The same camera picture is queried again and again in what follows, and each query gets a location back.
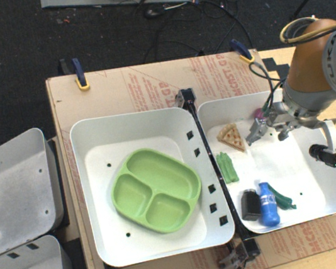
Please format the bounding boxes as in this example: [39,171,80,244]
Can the tan pizza slice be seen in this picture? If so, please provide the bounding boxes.
[214,122,247,157]

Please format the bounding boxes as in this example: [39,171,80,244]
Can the brown cardboard board red print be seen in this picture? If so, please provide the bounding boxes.
[45,31,336,269]

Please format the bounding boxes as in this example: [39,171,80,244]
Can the green divided plate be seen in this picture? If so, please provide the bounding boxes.
[104,139,210,242]

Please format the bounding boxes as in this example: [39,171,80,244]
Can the black block with thin wires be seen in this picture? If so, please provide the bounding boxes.
[214,236,263,269]
[174,87,198,110]

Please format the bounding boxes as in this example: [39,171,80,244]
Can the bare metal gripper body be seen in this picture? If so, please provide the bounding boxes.
[263,95,323,137]

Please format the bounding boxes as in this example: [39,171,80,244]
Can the green asparagus bunch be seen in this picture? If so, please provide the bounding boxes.
[215,149,240,186]

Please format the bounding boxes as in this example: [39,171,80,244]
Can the thin black rod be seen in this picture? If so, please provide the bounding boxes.
[185,95,251,249]

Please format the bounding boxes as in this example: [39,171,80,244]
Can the blue bottle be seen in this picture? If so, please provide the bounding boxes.
[252,180,282,229]

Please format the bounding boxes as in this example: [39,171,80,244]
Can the purple grapes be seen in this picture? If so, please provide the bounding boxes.
[251,107,267,120]

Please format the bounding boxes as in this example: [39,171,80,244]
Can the black bottle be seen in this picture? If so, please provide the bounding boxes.
[237,187,264,224]

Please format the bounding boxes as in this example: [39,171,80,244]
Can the black cylinder on white bracket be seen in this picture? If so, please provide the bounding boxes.
[304,117,336,172]

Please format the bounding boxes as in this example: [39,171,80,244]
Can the dark green pea pod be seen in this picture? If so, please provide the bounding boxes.
[267,179,298,214]

